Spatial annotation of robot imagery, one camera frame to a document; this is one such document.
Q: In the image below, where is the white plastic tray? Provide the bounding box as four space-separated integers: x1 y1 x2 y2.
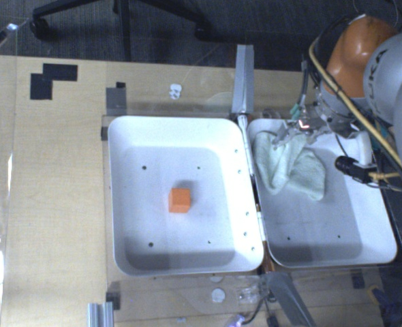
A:
247 117 399 269
107 115 265 278

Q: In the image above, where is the orange cube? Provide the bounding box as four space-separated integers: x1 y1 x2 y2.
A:
168 187 192 214

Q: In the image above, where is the black cylinder on white bracket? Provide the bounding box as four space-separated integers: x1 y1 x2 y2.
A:
335 130 375 185

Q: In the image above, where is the thin black and white rod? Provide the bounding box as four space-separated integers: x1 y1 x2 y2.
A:
237 113 272 274

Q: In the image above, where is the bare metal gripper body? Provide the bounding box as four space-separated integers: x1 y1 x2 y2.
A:
291 95 354 136

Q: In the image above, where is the pale green cloth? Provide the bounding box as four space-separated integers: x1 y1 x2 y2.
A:
253 130 326 202

